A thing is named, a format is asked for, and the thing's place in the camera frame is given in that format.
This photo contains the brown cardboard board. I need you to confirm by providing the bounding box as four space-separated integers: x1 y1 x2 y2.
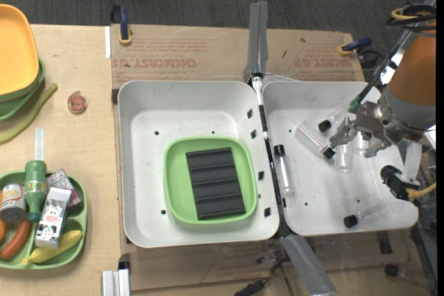
110 23 417 292

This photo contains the clear plastic bottle without cap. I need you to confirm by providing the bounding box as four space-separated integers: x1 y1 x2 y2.
334 143 355 175

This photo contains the clear plastic bottle black cap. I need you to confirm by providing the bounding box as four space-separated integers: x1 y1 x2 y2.
318 110 352 133
295 121 336 160
273 144 296 198
343 202 386 229

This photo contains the pink packet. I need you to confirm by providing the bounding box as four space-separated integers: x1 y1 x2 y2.
45 168 83 209

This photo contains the small grey can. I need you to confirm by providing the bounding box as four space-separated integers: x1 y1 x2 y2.
0 183 28 225

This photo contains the green divided plate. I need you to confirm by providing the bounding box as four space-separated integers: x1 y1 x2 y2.
0 170 88 270

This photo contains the thin black and white rod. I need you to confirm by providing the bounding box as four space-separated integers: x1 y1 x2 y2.
250 76 289 237

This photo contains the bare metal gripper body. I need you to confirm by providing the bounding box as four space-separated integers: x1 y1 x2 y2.
353 101 425 149

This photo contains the green bottle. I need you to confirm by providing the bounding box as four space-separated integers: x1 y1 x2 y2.
24 159 48 224

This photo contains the white plastic tray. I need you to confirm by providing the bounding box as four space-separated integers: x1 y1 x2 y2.
117 80 281 250
260 80 420 238

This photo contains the black cylinder on white bracket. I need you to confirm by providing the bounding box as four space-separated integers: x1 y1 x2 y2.
379 141 422 202

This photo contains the yellow banana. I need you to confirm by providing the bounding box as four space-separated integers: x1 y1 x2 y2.
27 229 84 265

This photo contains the white milk carton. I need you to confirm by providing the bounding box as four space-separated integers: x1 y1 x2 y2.
34 186 73 250

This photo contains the red sausage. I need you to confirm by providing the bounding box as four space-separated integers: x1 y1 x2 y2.
0 218 33 261

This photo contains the green square plate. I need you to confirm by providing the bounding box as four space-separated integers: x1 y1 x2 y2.
163 136 259 225

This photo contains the black ribbed tray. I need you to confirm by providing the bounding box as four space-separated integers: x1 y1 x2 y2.
185 147 247 222

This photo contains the orange plate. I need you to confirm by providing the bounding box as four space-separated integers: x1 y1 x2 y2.
0 3 40 96

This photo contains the pink round toy slice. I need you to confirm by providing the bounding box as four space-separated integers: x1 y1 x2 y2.
67 90 88 114

